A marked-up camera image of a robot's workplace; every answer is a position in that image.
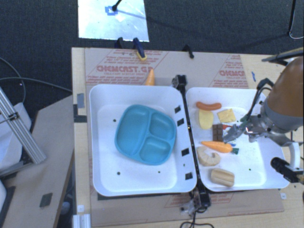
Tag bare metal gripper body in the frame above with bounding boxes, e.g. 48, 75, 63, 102
244, 114, 295, 147

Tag brown toy chocolate bar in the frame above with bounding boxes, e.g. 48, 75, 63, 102
212, 123, 225, 143

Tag yellow toy cheese square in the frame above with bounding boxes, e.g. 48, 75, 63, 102
217, 108, 237, 124

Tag orange toy carrot green leaves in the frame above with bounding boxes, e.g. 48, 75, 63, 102
201, 140, 240, 155

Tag white plastic tray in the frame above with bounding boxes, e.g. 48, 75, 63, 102
185, 86, 291, 192
89, 84, 198, 197

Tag yellow toy potato slice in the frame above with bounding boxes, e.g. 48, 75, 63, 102
198, 109, 215, 131

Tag orange toy sausage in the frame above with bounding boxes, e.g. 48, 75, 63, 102
196, 101, 222, 111

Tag beige toy croissant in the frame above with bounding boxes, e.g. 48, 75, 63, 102
196, 146, 221, 167

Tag thin black rod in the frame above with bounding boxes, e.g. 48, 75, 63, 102
179, 85, 202, 192

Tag beige toy bread loaf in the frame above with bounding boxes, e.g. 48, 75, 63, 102
209, 168, 236, 188

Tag blue divided plate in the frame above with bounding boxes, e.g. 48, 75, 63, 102
114, 104, 178, 166

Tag orange toy carrot without leaves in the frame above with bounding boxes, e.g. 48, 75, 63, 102
144, 68, 156, 86

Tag brown cardboard board red print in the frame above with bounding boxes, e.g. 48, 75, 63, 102
84, 47, 285, 228

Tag black cylinder on white bracket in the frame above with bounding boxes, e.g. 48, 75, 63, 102
270, 142, 304, 184

